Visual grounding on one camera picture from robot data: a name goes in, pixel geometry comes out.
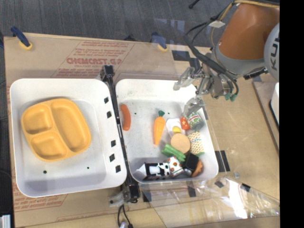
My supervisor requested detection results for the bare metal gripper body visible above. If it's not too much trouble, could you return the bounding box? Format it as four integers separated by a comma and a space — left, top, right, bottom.
196, 65, 237, 100

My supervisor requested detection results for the green and white can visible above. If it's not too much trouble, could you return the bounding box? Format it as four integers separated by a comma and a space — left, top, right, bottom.
186, 112, 205, 131

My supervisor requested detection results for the red packet with yellow star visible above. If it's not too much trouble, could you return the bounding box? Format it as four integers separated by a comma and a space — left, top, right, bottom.
179, 116, 191, 131

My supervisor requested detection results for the white toy fried egg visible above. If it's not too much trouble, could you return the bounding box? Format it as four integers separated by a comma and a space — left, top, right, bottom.
165, 117, 186, 136

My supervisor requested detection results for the yellow patterned packet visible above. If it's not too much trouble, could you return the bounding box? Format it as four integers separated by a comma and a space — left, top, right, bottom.
187, 131, 206, 157

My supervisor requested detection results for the round tan biscuit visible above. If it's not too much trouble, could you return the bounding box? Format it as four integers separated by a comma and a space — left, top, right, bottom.
170, 133, 191, 155

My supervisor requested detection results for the orange toy carrot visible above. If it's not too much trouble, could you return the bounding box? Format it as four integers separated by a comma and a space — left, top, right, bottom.
153, 110, 166, 147

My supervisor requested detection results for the green toy asparagus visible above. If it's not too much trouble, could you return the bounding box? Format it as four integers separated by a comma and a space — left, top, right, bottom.
161, 143, 187, 163

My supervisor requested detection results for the black cube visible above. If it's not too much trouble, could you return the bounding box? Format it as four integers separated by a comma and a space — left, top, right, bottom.
182, 152, 200, 171

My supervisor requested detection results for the white plastic tray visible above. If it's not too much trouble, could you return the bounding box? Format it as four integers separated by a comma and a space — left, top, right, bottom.
9, 78, 128, 198
115, 78, 219, 184

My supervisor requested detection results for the white can with orange print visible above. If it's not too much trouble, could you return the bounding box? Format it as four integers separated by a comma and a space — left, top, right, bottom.
163, 155, 185, 178

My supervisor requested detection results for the brown toy bread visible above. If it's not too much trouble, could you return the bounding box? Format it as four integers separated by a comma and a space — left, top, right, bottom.
190, 160, 204, 178

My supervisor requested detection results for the orange toy sausage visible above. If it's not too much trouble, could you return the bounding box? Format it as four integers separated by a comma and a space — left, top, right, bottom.
119, 104, 132, 132

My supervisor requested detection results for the black and white cow carton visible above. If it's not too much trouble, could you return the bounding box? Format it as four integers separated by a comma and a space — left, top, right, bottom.
142, 162, 171, 181

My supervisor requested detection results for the thin black and white rod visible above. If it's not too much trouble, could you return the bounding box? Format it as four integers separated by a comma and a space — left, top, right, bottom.
107, 76, 134, 187

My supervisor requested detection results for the brown cardboard board, red print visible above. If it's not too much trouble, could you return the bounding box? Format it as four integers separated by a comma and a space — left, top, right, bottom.
3, 32, 280, 228

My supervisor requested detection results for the yellow divided plate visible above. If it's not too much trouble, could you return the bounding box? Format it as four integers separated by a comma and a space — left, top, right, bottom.
20, 98, 92, 162

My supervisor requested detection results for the black cylinder on white bracket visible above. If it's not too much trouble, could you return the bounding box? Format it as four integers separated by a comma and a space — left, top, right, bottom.
242, 66, 270, 81

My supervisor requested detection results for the black block with thin wires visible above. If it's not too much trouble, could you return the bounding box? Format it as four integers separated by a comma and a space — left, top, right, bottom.
99, 65, 116, 82
120, 183, 141, 203

